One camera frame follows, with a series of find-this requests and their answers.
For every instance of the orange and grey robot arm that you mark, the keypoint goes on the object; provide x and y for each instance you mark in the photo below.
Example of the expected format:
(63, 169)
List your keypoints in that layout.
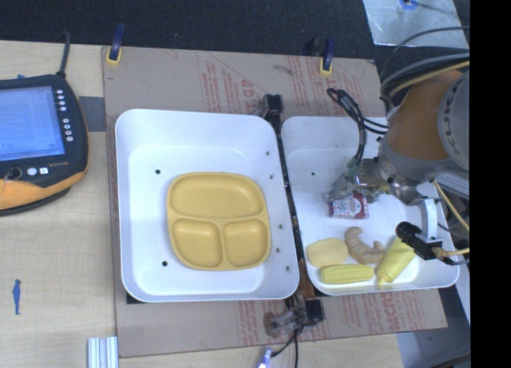
(419, 127)

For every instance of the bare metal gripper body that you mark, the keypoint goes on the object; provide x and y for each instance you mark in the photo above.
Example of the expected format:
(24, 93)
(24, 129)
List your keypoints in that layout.
(393, 183)

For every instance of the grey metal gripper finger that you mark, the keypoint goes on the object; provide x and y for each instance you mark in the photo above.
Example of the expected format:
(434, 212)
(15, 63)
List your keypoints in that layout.
(340, 188)
(376, 194)

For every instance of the red and white packet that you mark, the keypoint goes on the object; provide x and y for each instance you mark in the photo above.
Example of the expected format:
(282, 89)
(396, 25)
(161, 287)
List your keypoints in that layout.
(351, 207)

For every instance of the yellow potato slice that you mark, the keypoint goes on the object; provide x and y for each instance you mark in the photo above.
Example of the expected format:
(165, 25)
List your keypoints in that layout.
(326, 252)

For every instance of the yellow divided plate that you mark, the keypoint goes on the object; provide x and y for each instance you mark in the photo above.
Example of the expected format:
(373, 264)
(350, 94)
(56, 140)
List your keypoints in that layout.
(217, 199)

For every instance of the white plastic tray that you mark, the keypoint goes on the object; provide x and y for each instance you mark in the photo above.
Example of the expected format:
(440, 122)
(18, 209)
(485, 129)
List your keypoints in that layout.
(143, 199)
(315, 206)

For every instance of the yellow squeeze bottle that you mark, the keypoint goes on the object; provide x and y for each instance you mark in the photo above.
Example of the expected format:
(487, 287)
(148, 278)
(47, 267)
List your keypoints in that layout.
(395, 262)

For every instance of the yellow corn cob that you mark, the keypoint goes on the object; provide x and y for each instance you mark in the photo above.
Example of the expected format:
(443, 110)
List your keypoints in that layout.
(346, 274)

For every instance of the black cylinder on white bracket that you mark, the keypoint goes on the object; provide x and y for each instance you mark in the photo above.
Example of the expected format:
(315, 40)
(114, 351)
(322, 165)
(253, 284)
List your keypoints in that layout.
(415, 238)

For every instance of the brown cardboard board red print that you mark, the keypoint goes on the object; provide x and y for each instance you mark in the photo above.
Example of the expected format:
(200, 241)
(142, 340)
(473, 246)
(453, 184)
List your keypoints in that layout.
(239, 79)

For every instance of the thin black rod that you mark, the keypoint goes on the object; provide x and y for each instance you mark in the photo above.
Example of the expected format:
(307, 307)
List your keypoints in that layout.
(288, 195)

